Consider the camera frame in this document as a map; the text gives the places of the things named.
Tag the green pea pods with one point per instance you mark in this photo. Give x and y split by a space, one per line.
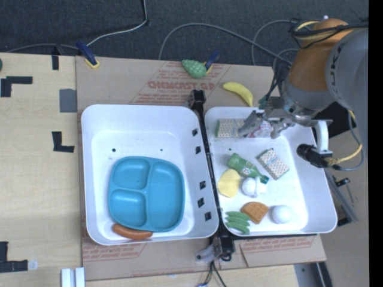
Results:
237 222

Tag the orange sausage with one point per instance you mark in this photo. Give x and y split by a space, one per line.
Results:
131 233

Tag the orange waffle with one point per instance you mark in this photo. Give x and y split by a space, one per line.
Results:
255 211

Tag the blue divided plate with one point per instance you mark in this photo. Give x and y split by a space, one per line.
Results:
155 190

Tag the white egg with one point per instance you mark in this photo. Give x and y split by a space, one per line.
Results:
282 214

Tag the yellow crisp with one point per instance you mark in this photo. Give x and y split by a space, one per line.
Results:
229 184

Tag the green grapes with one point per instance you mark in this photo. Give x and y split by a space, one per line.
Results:
194 68

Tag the white plastic tray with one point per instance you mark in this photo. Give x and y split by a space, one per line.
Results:
296 196
140 124

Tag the beige chequered packet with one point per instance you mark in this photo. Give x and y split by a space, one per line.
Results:
273 164

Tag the thin black rod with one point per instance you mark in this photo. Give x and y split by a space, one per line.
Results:
209 160

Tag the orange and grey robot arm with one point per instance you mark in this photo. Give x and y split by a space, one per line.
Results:
311 67

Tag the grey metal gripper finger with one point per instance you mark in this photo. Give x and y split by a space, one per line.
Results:
250 123
278 128

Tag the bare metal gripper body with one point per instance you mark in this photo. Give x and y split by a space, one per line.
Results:
279 109

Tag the black cylinder on white bracket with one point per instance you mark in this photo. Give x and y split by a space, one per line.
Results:
311 154

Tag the white and red packet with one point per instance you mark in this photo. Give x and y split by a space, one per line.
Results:
263 130

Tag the yellow banana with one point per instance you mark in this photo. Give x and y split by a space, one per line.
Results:
239 90

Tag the dark green round thing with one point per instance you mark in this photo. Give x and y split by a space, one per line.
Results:
1 64

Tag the brown cardboard board, red print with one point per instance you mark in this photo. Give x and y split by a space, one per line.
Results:
125 79

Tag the green bottle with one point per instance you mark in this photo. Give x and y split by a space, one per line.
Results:
243 166

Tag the beige and green biscuit packet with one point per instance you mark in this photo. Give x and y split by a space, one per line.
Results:
228 128

